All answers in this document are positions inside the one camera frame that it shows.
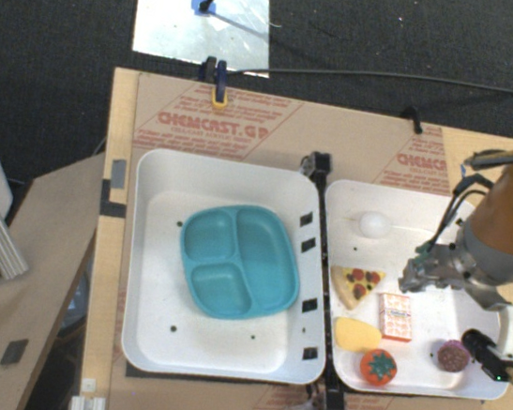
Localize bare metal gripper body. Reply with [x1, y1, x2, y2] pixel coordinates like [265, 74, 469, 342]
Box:
[417, 241, 488, 298]

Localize pink and white carton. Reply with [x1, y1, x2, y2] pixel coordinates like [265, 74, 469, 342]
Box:
[372, 291, 420, 344]

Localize toy pizza slice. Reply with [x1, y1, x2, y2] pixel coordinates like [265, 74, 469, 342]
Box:
[324, 263, 388, 316]

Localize white ball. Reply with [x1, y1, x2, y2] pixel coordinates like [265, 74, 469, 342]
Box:
[357, 209, 392, 241]

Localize yellow toy cheese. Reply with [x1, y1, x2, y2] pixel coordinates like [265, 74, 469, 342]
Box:
[330, 314, 385, 357]

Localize white plastic tray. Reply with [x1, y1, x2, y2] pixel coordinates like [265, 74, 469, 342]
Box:
[298, 176, 513, 410]
[108, 145, 354, 397]

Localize thin black rod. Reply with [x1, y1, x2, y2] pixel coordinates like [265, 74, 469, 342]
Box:
[285, 169, 370, 395]

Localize orange toy tomato green top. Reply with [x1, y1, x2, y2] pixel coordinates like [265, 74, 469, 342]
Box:
[356, 345, 401, 389]

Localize blue divided plate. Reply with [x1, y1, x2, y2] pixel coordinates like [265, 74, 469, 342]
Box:
[169, 195, 311, 330]

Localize brown cardboard board red print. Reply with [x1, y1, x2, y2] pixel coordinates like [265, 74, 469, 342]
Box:
[90, 71, 513, 410]

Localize black cylinder on white bracket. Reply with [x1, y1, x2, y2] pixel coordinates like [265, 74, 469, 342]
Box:
[456, 298, 513, 385]

